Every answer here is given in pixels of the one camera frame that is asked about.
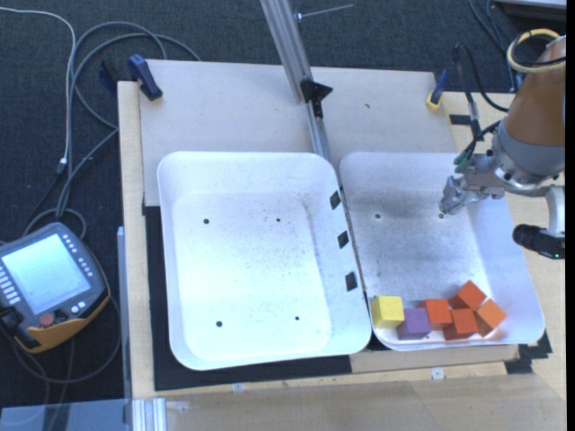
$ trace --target empty tray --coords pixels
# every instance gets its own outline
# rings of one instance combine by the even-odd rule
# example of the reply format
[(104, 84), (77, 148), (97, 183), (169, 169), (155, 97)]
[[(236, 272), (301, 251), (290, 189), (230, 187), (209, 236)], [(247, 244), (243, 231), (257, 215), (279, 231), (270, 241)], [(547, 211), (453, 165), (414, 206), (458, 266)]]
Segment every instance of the empty tray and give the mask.
[(371, 323), (332, 166), (176, 152), (158, 166), (170, 345), (209, 370), (355, 353)]
[(446, 341), (440, 330), (400, 340), (374, 328), (397, 350), (462, 345), (524, 344), (541, 338), (544, 317), (505, 198), (473, 203), (441, 218), (438, 202), (455, 154), (348, 154), (341, 182), (368, 299), (399, 295), (405, 307), (448, 298), (471, 279), (506, 313), (490, 335)]

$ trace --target cube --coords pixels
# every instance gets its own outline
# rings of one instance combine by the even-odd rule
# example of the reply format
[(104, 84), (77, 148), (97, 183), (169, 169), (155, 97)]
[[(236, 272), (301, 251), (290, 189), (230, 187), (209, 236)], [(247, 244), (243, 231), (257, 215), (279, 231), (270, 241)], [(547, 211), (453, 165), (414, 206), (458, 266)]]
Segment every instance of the cube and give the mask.
[(471, 280), (463, 284), (459, 290), (449, 298), (451, 308), (471, 308), (477, 310), (487, 295)]
[(399, 340), (421, 340), (431, 332), (425, 308), (405, 308), (405, 321), (397, 327)]
[(485, 337), (492, 330), (501, 324), (507, 318), (507, 314), (493, 302), (491, 299), (487, 301), (475, 312), (475, 320), (477, 321), (478, 332)]
[(431, 330), (443, 330), (453, 322), (449, 302), (446, 298), (425, 299), (418, 305), (418, 308), (425, 308), (428, 312)]
[(371, 301), (370, 306), (374, 327), (395, 329), (405, 320), (400, 296), (379, 295)]
[(443, 329), (446, 340), (469, 339), (477, 333), (477, 321), (471, 308), (456, 308), (451, 310), (453, 324)]

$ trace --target yellow cable ring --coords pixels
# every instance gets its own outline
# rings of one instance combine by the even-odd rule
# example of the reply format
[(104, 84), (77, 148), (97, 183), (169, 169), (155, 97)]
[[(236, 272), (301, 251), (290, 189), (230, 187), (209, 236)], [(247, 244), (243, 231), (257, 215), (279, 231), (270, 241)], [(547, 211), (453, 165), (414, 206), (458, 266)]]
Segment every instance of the yellow cable ring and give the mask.
[(507, 62), (513, 70), (521, 72), (522, 74), (541, 74), (543, 72), (558, 70), (565, 65), (567, 62), (566, 60), (549, 64), (548, 66), (527, 67), (518, 64), (515, 59), (513, 59), (513, 50), (517, 45), (520, 45), (525, 40), (541, 35), (548, 37), (551, 41), (555, 41), (560, 38), (560, 35), (557, 32), (551, 31), (549, 29), (533, 29), (532, 31), (523, 32), (516, 40), (513, 41), (513, 43), (509, 45), (509, 48), (507, 49)]

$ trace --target purple cube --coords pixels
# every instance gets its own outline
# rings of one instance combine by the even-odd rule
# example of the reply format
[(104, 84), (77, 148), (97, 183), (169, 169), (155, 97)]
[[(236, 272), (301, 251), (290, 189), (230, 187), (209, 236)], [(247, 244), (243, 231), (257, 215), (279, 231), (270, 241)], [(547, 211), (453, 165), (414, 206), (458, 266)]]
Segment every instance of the purple cube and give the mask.
[(421, 340), (431, 332), (425, 308), (405, 308), (405, 321), (397, 327), (399, 340)]

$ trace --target black floor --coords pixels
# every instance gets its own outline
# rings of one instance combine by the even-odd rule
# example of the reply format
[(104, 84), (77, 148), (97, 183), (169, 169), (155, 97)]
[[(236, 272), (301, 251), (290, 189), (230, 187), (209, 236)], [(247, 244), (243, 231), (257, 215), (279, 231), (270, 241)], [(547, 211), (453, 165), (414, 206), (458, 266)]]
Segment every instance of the black floor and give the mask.
[[(475, 5), (477, 11), (483, 11), (488, 0), (474, 1), (479, 3)], [(501, 46), (526, 29), (545, 27), (565, 32), (564, 22), (510, 17), (494, 9), (500, 45), (478, 23), (467, 0), (292, 0), (292, 4), (303, 14), (353, 4), (302, 21), (301, 31), (313, 66), (434, 73), (448, 67), (447, 89), (453, 91), (462, 87), (451, 63), (451, 49), (457, 42), (473, 53), (487, 91), (508, 92), (511, 82)], [(78, 39), (104, 22), (130, 22), (187, 44), (205, 61), (279, 63), (258, 0), (0, 0), (0, 5), (56, 13), (70, 21)], [(485, 16), (482, 20), (489, 23)], [(79, 50), (76, 67), (104, 41), (129, 33), (137, 31), (118, 24), (97, 30)], [(62, 22), (0, 11), (2, 242), (20, 237), (34, 215), (56, 207), (63, 188), (65, 178), (60, 177), (48, 192), (65, 147), (65, 76), (70, 47), (70, 34)], [(174, 43), (166, 42), (166, 49), (168, 58), (192, 59)], [(112, 124), (116, 123), (116, 102), (102, 86), (99, 68), (107, 59), (118, 69), (120, 78), (130, 79), (127, 60), (136, 53), (150, 58), (161, 56), (149, 38), (129, 38), (93, 57), (79, 79), (85, 99)], [(470, 87), (477, 91), (471, 80)], [(78, 100), (72, 123), (75, 167), (112, 128), (94, 119)], [(46, 193), (48, 196), (36, 208)], [(122, 214), (116, 136), (78, 173), (67, 206), (85, 218), (85, 242), (101, 262), (117, 296), (116, 233), (122, 225)], [(52, 219), (46, 216), (43, 222)], [(78, 228), (73, 215), (65, 215), (64, 220)], [(82, 377), (98, 368), (112, 352), (118, 334), (116, 315), (109, 305), (76, 337), (71, 377)], [(38, 357), (50, 376), (66, 377), (71, 348), (66, 343)], [(89, 381), (71, 384), (64, 391), (52, 385), (48, 396), (45, 383), (22, 368), (4, 338), (0, 338), (0, 359), (0, 407), (123, 395), (119, 356)]]

